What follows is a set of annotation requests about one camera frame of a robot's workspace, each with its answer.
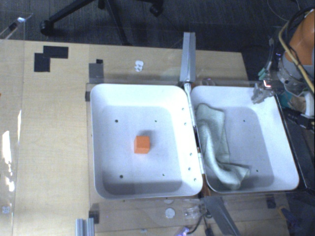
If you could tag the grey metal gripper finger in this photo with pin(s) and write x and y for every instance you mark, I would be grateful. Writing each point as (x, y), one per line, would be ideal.
(256, 96)
(267, 93)

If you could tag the pale green cloth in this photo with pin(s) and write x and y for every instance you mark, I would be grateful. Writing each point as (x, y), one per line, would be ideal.
(214, 144)

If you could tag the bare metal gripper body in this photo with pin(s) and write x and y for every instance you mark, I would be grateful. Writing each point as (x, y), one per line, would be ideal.
(289, 83)

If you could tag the pale wood board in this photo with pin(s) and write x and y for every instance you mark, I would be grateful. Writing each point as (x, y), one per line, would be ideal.
(147, 63)

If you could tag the orange cube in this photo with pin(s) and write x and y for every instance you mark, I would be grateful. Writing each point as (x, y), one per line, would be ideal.
(142, 144)

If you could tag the black cylinder on white bracket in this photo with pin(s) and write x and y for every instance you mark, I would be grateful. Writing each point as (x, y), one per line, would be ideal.
(299, 118)

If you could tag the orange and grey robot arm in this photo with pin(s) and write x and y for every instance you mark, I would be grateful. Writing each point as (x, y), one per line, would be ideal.
(301, 39)

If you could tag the white plastic tray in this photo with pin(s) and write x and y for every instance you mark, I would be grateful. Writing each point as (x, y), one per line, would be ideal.
(265, 156)
(137, 171)

